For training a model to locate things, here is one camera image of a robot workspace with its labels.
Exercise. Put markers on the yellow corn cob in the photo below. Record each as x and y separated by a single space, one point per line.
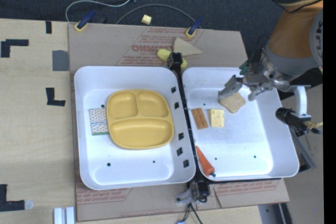
163 54

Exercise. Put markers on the orange carrot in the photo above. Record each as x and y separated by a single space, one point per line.
204 161

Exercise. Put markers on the pale yellow cube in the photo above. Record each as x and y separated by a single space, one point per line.
146 19

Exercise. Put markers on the beige bread slice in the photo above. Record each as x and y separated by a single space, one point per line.
234 105

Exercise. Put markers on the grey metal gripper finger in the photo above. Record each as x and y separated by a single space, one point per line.
231 87
255 91

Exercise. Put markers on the white plastic tray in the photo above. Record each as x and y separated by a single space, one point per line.
244 144
131 165

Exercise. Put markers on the brown cardboard board, red print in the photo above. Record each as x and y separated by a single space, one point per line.
105 44

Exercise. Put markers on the thin black rod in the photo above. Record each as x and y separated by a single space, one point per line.
187 110

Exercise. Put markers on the black cylinder on white bracket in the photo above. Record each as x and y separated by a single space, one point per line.
290 117

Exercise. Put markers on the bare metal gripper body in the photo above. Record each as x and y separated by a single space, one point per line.
262 76

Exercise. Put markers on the orange rectangular biscuit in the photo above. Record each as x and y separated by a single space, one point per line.
199 118

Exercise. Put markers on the yellow cheese wedge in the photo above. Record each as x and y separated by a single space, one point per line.
216 118

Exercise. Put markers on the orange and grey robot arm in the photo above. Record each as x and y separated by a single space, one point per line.
290 36

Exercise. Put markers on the orange patterned white packet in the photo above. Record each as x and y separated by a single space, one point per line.
97 122

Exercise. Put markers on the beige triangular pizza slice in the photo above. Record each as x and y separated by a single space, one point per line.
185 48

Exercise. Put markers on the yellow divided plate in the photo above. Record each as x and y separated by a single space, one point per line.
140 126

